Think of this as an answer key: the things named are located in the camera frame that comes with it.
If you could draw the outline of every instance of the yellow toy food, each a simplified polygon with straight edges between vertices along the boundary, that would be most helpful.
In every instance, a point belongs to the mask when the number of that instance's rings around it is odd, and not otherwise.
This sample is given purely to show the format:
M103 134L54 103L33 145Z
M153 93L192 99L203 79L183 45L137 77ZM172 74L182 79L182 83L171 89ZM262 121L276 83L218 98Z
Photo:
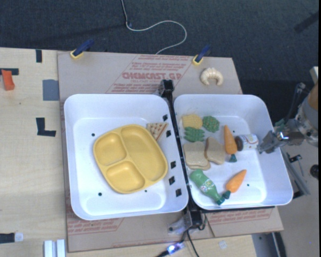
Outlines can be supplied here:
M189 114L182 116L182 124L184 128L193 127L195 129L200 129L202 128L203 121L199 115Z
M226 189L232 193L236 192L241 186L241 183L244 181L246 172L247 170L244 169L236 175L234 175L226 184Z
M225 150L227 154L235 154L238 151L236 146L234 137L230 131L230 128L225 125L224 126L224 137L225 137Z

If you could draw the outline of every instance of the toy bottle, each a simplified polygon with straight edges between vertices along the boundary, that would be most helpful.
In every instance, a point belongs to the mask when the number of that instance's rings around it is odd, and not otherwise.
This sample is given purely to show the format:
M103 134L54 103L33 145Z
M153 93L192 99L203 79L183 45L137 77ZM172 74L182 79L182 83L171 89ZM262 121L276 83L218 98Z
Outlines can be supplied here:
M225 199L218 193L215 184L209 179L201 169L196 169L190 174L190 179L206 196L213 198L214 201L221 205Z

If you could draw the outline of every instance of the dark carpet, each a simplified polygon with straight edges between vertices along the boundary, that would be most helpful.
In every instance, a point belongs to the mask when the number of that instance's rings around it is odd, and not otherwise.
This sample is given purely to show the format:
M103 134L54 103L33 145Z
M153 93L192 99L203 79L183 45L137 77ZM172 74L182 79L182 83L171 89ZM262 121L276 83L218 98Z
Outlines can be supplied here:
M232 57L245 94L262 98L273 122L289 110L296 84L313 86L319 0L124 0L133 28L183 24L185 43L162 54ZM176 24L146 32L125 27L120 0L0 0L0 47L155 54L182 40Z

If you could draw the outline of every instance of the toy bread slice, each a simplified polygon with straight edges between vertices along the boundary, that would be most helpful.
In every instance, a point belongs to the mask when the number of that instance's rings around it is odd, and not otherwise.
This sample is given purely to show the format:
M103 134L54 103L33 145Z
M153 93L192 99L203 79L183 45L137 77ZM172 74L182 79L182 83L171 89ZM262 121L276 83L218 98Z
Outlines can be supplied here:
M225 146L213 137L208 137L205 143L204 156L208 161L221 165L225 162Z
M191 169L210 169L210 163L204 156L204 143L197 141L183 145L187 166Z
M146 129L152 134L156 141L158 141L167 126L168 123L148 123Z

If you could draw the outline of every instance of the blue clamp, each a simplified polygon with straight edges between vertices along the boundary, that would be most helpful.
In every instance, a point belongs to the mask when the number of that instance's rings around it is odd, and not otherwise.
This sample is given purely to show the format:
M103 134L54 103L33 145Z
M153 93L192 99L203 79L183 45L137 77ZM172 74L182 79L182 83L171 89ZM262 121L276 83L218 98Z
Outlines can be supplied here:
M75 50L70 52L71 58L73 58L73 59L80 58L83 55L83 52L89 50L92 47L93 44L94 44L94 40L93 39L87 40L82 45L77 47Z
M210 53L210 45L206 45L201 52L193 58L193 64L198 66L201 64L203 56Z

